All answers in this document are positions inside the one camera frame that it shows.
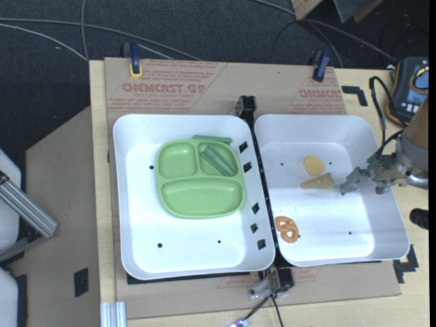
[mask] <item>robotic hand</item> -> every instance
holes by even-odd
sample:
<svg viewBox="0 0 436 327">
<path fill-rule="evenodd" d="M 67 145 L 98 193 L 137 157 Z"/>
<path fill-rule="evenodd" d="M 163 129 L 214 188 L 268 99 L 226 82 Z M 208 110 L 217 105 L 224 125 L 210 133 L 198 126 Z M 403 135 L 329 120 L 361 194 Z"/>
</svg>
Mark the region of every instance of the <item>robotic hand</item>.
<svg viewBox="0 0 436 327">
<path fill-rule="evenodd" d="M 382 194 L 398 184 L 429 188 L 429 67 L 421 67 L 410 78 L 409 87 L 416 93 L 425 94 L 425 100 L 413 116 L 410 124 L 386 140 L 396 140 L 395 152 L 382 155 L 383 146 L 368 158 L 367 169 L 356 167 L 341 184 L 341 193 L 356 190 L 362 178 L 376 182 L 375 190 Z"/>
</svg>

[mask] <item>yellow round object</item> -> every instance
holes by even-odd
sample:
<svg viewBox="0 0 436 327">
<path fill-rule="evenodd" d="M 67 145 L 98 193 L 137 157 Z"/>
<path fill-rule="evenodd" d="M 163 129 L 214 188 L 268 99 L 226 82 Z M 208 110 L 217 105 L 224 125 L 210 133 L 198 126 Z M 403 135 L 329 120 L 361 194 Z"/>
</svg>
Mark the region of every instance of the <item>yellow round object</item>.
<svg viewBox="0 0 436 327">
<path fill-rule="evenodd" d="M 304 165 L 307 173 L 311 176 L 316 176 L 324 171 L 324 163 L 314 155 L 306 157 Z"/>
</svg>

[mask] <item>green divided plate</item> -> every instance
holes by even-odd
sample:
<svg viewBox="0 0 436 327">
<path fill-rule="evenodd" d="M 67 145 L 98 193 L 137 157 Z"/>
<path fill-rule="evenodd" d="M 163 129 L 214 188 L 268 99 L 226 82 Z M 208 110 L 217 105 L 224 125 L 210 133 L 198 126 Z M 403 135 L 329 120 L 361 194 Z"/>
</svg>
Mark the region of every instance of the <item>green divided plate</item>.
<svg viewBox="0 0 436 327">
<path fill-rule="evenodd" d="M 160 148 L 156 175 L 161 203 L 182 218 L 231 215 L 245 202 L 238 157 L 227 140 L 195 137 Z"/>
</svg>

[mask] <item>yellow clamp pad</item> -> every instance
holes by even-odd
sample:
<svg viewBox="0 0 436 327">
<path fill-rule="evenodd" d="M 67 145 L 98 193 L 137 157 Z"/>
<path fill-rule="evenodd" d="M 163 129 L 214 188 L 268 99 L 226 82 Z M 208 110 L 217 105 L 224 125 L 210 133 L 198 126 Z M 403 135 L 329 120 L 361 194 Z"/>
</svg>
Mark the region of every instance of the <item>yellow clamp pad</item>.
<svg viewBox="0 0 436 327">
<path fill-rule="evenodd" d="M 136 79 L 136 80 L 141 79 L 141 77 L 142 77 L 142 66 L 141 66 L 141 64 L 139 64 L 139 73 L 137 73 L 137 74 L 134 73 L 134 67 L 133 67 L 133 65 L 131 63 L 129 64 L 129 69 L 130 69 L 130 77 L 132 79 Z"/>
</svg>

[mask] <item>wooden table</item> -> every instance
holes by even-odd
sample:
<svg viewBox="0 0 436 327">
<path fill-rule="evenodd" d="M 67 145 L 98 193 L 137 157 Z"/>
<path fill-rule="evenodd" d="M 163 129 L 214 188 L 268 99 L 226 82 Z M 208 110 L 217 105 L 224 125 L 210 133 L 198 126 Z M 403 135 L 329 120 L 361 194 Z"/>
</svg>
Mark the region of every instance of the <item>wooden table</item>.
<svg viewBox="0 0 436 327">
<path fill-rule="evenodd" d="M 373 127 L 377 141 L 381 140 L 379 121 L 373 102 L 370 100 L 368 79 L 379 76 L 392 86 L 389 71 L 336 69 L 341 86 L 359 86 L 365 91 L 369 107 L 359 105 L 354 95 L 345 96 L 347 113 L 361 116 Z M 95 168 L 95 197 L 97 212 L 97 241 L 99 260 L 99 285 L 101 303 L 116 302 L 114 247 L 112 237 L 112 211 L 110 197 L 110 174 L 108 165 L 108 126 L 106 120 L 105 71 L 103 61 L 90 62 L 91 112 L 93 126 L 93 152 Z M 379 101 L 386 100 L 381 87 L 377 88 Z M 386 135 L 399 127 L 387 121 Z M 405 273 L 400 296 L 376 299 L 343 300 L 309 305 L 292 305 L 280 308 L 285 326 L 429 326 L 429 232 L 412 224 L 409 213 L 413 208 L 429 208 L 428 191 L 415 187 L 394 187 L 394 194 L 404 218 L 410 243 L 414 245 L 419 268 Z M 248 311 L 224 311 L 177 315 L 138 320 L 128 320 L 129 327 L 140 326 L 216 326 L 225 327 L 245 316 Z M 260 309 L 251 319 L 251 325 L 279 326 L 274 308 Z"/>
</svg>

